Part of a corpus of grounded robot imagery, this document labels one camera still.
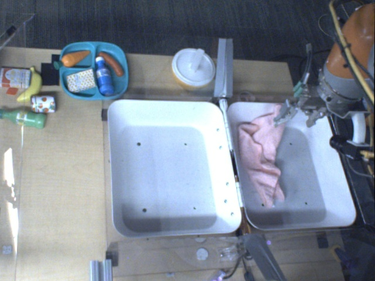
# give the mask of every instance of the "patterned cup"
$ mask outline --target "patterned cup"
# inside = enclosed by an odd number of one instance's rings
[[[31,110],[33,112],[55,112],[56,103],[52,96],[32,96],[31,97]]]

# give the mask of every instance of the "sausage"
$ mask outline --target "sausage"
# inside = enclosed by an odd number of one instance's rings
[[[105,62],[114,70],[117,76],[121,77],[124,75],[124,70],[122,69],[121,65],[112,56],[105,52],[100,52],[98,56],[104,58]]]

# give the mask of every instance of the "cloth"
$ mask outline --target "cloth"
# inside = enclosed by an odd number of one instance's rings
[[[242,165],[266,208],[272,207],[274,199],[285,200],[278,183],[281,171],[275,165],[276,151],[285,125],[274,126],[274,118],[280,108],[278,104],[273,113],[259,116],[251,123],[243,123],[238,127]]]

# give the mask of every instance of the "blue divided tray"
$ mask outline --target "blue divided tray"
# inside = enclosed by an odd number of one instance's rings
[[[129,83],[128,63],[124,51],[122,51],[120,47],[111,43],[78,42],[69,44],[66,47],[64,47],[60,54],[60,60],[67,53],[82,50],[89,50],[91,51],[91,53],[84,59],[82,59],[82,61],[77,63],[76,66],[71,68],[63,66],[59,70],[60,84],[64,91],[69,96],[82,100],[114,100],[122,96],[123,93],[125,93],[125,91],[127,90]],[[92,68],[95,72],[95,58],[97,57],[99,52],[105,52],[112,56],[114,59],[116,59],[116,61],[121,65],[122,69],[124,70],[124,75],[119,77],[114,73],[113,69],[110,66],[107,66],[111,71],[112,83],[114,86],[114,94],[111,96],[104,96],[99,92],[99,88],[97,86],[81,92],[70,92],[67,88],[66,76],[78,73],[79,71],[88,70],[90,68]]]

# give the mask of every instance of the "banana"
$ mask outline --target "banana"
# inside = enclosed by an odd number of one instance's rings
[[[40,89],[42,88],[42,76],[35,71],[34,67],[30,68],[31,71],[31,81],[29,88],[24,91],[21,95],[18,96],[17,102],[24,103],[29,102],[31,96],[36,95],[39,93]]]

